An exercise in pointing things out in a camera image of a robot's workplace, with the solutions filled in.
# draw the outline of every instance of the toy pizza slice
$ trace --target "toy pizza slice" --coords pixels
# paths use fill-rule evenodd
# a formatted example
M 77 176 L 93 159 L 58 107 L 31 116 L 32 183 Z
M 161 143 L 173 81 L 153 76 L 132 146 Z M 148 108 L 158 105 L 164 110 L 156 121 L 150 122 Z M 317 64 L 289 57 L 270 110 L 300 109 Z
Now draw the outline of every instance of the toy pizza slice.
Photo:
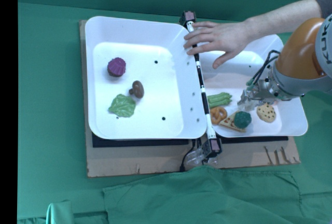
M 237 131 L 237 132 L 242 132 L 244 133 L 245 132 L 245 128 L 241 129 L 241 128 L 238 128 L 235 126 L 234 124 L 234 117 L 235 117 L 235 114 L 237 113 L 238 111 L 236 111 L 235 113 L 231 114 L 230 116 L 228 116 L 226 119 L 222 120 L 218 125 L 222 126 L 222 127 L 226 127 L 228 129 L 232 129 L 234 131 Z

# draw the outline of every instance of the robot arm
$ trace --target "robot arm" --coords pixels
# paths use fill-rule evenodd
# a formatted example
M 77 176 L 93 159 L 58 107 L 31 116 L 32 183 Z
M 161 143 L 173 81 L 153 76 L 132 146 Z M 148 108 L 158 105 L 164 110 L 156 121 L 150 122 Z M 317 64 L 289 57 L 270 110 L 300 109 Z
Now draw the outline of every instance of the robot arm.
M 282 51 L 270 52 L 263 67 L 247 83 L 240 110 L 252 110 L 276 100 L 288 101 L 318 90 L 332 95 L 332 15 L 304 22 Z M 260 78 L 265 67 L 267 76 Z

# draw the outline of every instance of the brown mushroom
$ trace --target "brown mushroom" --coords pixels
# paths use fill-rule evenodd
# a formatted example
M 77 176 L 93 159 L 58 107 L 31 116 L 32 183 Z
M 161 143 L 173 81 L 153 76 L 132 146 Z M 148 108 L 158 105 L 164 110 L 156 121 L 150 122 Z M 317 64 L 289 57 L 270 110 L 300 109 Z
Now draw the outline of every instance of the brown mushroom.
M 138 80 L 134 81 L 132 89 L 129 90 L 129 94 L 134 94 L 139 99 L 143 98 L 144 88 L 142 83 Z

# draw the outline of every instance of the plastic tray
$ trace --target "plastic tray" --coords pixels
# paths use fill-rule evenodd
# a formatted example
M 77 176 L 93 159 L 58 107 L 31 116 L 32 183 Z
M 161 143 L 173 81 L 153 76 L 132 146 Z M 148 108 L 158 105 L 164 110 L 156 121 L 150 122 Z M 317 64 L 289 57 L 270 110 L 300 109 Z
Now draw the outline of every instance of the plastic tray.
M 94 134 L 105 139 L 193 139 L 206 131 L 206 119 L 196 63 L 183 48 L 188 31 L 179 24 L 93 17 L 86 23 L 88 120 Z M 200 54 L 207 95 L 232 94 L 226 106 L 237 110 L 245 83 L 257 72 L 271 49 L 281 50 L 271 35 L 250 43 L 245 51 L 218 69 L 212 62 L 221 54 Z M 126 72 L 119 78 L 107 72 L 108 62 L 121 57 Z M 135 80 L 145 95 L 136 100 L 134 115 L 117 117 L 108 111 L 118 94 L 129 95 Z M 245 133 L 214 125 L 224 137 L 303 135 L 308 124 L 299 98 L 274 105 L 276 120 L 265 123 L 252 113 Z

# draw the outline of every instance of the toy broccoli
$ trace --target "toy broccoli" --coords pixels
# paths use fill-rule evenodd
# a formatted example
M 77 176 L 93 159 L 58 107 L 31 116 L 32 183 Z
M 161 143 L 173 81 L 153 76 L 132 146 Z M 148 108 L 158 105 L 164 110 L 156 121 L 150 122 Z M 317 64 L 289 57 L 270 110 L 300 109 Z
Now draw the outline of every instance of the toy broccoli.
M 234 117 L 234 124 L 240 129 L 246 128 L 251 123 L 251 115 L 245 111 L 238 111 Z

